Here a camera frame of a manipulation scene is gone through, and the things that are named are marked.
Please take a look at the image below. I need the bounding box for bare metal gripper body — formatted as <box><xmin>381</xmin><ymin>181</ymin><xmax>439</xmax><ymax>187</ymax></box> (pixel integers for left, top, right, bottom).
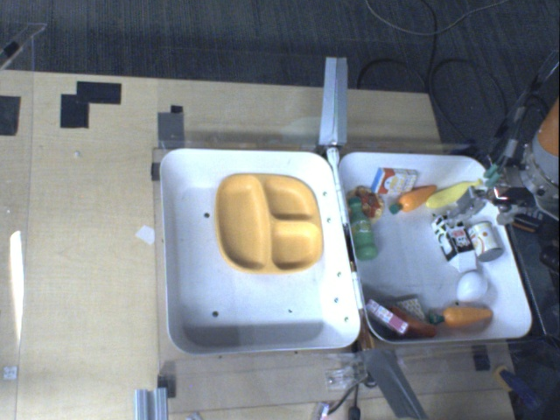
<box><xmin>486</xmin><ymin>176</ymin><xmax>560</xmax><ymax>228</ymax></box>

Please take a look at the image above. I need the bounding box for yellow banana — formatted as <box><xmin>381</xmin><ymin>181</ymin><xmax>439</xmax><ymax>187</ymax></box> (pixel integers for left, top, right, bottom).
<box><xmin>424</xmin><ymin>178</ymin><xmax>485</xmax><ymax>211</ymax></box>

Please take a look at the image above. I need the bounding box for black and white carton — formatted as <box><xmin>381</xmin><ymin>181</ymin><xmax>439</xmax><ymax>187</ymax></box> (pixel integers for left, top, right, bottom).
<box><xmin>430</xmin><ymin>213</ymin><xmax>479</xmax><ymax>263</ymax></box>

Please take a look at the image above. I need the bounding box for white can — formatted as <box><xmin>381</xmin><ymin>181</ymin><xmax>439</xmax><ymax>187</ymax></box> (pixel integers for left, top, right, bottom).
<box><xmin>466</xmin><ymin>220</ymin><xmax>505</xmax><ymax>263</ymax></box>

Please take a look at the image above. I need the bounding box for orange carrot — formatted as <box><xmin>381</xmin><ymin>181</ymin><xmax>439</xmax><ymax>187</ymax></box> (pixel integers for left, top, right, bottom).
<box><xmin>388</xmin><ymin>184</ymin><xmax>438</xmax><ymax>215</ymax></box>
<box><xmin>427</xmin><ymin>305</ymin><xmax>494</xmax><ymax>329</ymax></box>

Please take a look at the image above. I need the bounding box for white plastic tray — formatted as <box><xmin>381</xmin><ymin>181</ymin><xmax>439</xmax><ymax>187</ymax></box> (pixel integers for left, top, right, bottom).
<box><xmin>338</xmin><ymin>151</ymin><xmax>534</xmax><ymax>346</ymax></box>
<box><xmin>159</xmin><ymin>148</ymin><xmax>362</xmax><ymax>355</ymax></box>

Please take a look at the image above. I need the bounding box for red white blue carton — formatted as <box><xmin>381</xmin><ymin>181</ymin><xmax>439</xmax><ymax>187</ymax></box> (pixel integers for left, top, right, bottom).
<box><xmin>370</xmin><ymin>166</ymin><xmax>419</xmax><ymax>197</ymax></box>

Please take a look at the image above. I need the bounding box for white egg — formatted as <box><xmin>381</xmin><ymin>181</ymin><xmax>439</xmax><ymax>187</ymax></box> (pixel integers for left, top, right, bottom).
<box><xmin>456</xmin><ymin>269</ymin><xmax>489</xmax><ymax>303</ymax></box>

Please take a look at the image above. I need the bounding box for toy pizza slice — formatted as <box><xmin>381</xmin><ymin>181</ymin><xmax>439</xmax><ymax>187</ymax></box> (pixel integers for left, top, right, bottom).
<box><xmin>346</xmin><ymin>185</ymin><xmax>387</xmax><ymax>224</ymax></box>

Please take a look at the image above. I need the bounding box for green bottle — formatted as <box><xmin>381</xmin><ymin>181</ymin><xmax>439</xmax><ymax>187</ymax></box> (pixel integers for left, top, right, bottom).
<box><xmin>346</xmin><ymin>196</ymin><xmax>379</xmax><ymax>263</ymax></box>

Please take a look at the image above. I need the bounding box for grey patterned biscuit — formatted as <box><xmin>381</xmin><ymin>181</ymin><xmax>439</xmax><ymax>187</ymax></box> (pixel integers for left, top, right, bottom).
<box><xmin>395</xmin><ymin>295</ymin><xmax>427</xmax><ymax>322</ymax></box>

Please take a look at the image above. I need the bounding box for red sausage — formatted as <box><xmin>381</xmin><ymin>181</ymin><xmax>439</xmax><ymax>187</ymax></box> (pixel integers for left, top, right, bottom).
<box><xmin>388</xmin><ymin>305</ymin><xmax>438</xmax><ymax>340</ymax></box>

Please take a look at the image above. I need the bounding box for pink and white packet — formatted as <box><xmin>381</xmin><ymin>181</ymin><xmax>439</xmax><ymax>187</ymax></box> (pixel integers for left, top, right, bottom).
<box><xmin>365</xmin><ymin>298</ymin><xmax>410</xmax><ymax>336</ymax></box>

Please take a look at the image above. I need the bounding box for orange divided plate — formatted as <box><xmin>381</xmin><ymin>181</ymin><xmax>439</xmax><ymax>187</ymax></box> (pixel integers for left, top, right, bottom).
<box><xmin>214</xmin><ymin>172</ymin><xmax>325</xmax><ymax>276</ymax></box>

